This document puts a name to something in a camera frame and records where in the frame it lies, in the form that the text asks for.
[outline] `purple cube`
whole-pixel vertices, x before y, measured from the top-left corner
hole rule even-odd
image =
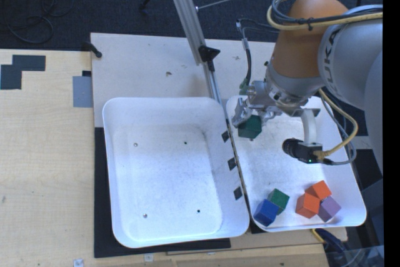
[[[268,199],[264,199],[257,206],[256,211],[253,216],[256,221],[263,224],[265,227],[270,225],[276,218],[278,213],[279,206],[269,201]]]
[[[318,216],[326,223],[341,209],[340,205],[331,196],[321,201]]]

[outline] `wooden surface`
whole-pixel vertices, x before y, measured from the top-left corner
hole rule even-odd
[[[0,90],[1,266],[328,266],[309,230],[245,234],[229,250],[155,253],[147,263],[143,254],[94,258],[93,108],[73,107],[72,84],[91,70],[91,53],[0,49],[0,64],[13,54],[45,55],[46,70]]]

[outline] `green cube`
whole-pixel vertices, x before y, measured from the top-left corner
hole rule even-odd
[[[261,132],[261,118],[252,114],[247,121],[241,123],[237,128],[239,137],[254,139]]]
[[[276,188],[268,195],[268,200],[279,207],[277,214],[280,214],[284,211],[286,205],[288,204],[289,198],[290,197],[287,194]]]

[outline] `empty white tray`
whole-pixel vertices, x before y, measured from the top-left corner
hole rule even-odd
[[[235,237],[249,213],[223,108],[211,98],[103,107],[112,230],[129,248]]]
[[[229,119],[234,116],[238,98],[234,96],[227,102]],[[316,117],[317,141],[323,150],[330,150],[342,141],[338,127],[324,109],[321,99],[312,97],[305,108],[319,108]],[[269,225],[265,231],[287,231],[293,229],[325,228],[336,226],[359,226],[366,219],[363,197],[351,164],[328,166],[324,164],[306,164],[290,157],[282,150],[282,143],[288,138],[304,139],[303,123],[300,118],[291,118],[285,114],[269,120],[262,132],[253,141],[238,136],[232,126],[233,140],[246,185],[247,196],[253,216],[257,205],[274,189],[286,193],[290,198],[286,209]],[[348,160],[344,148],[328,157],[333,161]],[[320,180],[325,180],[332,197],[341,206],[341,210],[326,223],[315,215],[311,219],[295,212],[298,197],[304,190]]]

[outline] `orange block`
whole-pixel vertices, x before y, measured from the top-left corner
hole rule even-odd
[[[318,214],[320,202],[319,198],[304,193],[297,199],[296,212],[306,218],[312,218]]]
[[[319,181],[318,183],[313,184],[312,186],[306,189],[307,194],[311,194],[320,200],[324,200],[328,196],[332,195],[331,190],[327,186],[324,180]]]

